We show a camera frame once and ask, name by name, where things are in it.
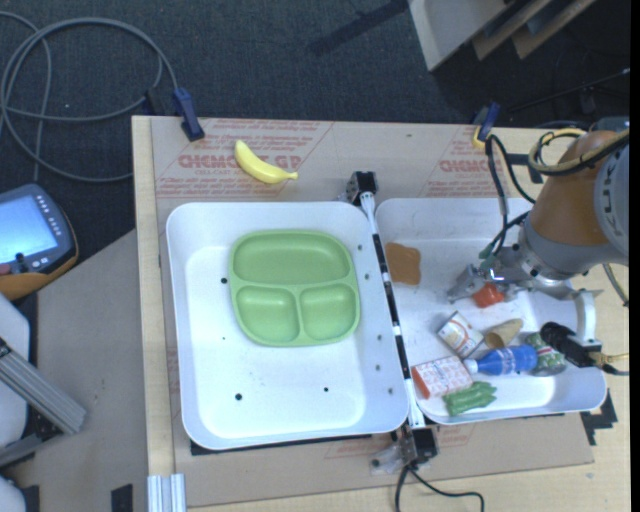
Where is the black block with thin wires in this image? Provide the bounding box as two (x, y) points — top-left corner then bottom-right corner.
(345, 170), (378, 206)
(369, 425), (441, 474)

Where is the blue bottle with white cap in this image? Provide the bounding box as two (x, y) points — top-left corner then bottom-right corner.
(463, 344), (541, 376)

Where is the orange toy pepper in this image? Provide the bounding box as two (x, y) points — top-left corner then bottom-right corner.
(471, 281), (506, 309)

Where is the beige toy cone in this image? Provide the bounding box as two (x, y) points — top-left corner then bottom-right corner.
(484, 317), (525, 350)

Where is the green and white can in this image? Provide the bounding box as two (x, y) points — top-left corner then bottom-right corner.
(524, 331), (569, 377)

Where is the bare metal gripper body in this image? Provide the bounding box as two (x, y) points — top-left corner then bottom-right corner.
(480, 244), (576, 301)

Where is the yellow banana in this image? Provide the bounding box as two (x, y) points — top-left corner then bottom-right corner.
(233, 138), (300, 185)

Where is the white and orange small can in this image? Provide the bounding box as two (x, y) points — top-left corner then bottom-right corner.
(436, 310), (486, 360)

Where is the brown flat toy biscuit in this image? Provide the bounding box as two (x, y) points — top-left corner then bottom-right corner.
(383, 241), (423, 287)

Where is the thin black and white rod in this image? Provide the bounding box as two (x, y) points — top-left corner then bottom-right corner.
(360, 191), (427, 429)

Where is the white plastic tray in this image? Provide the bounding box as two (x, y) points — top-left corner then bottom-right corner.
(165, 200), (412, 451)
(374, 196), (609, 427)

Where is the white and orange carton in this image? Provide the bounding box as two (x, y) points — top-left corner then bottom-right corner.
(410, 355), (475, 400)

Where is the brown cardboard board, red print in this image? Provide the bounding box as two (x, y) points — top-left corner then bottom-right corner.
(149, 117), (596, 507)

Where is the black cylinder on white bracket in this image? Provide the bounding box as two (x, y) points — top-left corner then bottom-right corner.
(539, 287), (604, 370)

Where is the green toy asparagus bundle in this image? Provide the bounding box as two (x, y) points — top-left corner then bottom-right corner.
(441, 380), (499, 418)

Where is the green divided plate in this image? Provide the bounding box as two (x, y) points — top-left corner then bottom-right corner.
(227, 229), (362, 348)

